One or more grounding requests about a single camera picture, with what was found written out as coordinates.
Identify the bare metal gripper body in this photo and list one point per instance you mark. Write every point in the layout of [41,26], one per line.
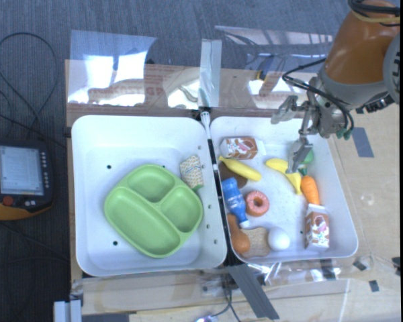
[327,114]

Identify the blue bottle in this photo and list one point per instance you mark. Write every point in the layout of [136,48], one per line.
[233,196]

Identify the brown and white carton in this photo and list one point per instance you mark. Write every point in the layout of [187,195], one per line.
[317,228]
[239,148]

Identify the beige bread slice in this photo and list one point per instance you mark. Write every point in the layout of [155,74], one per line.
[260,243]

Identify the green divided plate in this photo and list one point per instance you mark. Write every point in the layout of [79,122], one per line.
[144,216]

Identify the brown cardboard board, red print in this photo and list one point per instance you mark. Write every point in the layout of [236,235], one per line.
[372,186]

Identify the green round toy food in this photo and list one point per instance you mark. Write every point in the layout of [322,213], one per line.
[309,158]

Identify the yellow banana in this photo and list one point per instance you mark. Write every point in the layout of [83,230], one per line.
[277,164]
[243,170]

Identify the pink doughnut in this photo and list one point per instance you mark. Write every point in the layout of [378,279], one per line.
[252,210]

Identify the white plastic tray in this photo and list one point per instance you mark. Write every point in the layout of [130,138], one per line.
[97,136]
[285,210]

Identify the brown chicken drumstick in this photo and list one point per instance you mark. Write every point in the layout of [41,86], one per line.
[239,240]

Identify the white egg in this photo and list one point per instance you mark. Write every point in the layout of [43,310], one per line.
[278,240]

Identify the orange carrot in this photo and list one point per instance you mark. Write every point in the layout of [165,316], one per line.
[310,188]

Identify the dark brown round toy food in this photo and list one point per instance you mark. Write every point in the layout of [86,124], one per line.
[225,173]

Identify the black cylinder on white bracket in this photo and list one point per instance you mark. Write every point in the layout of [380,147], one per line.
[377,104]

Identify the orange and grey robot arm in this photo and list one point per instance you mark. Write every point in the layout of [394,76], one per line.
[359,52]

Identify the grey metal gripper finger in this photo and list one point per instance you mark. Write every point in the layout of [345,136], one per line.
[299,153]
[283,110]

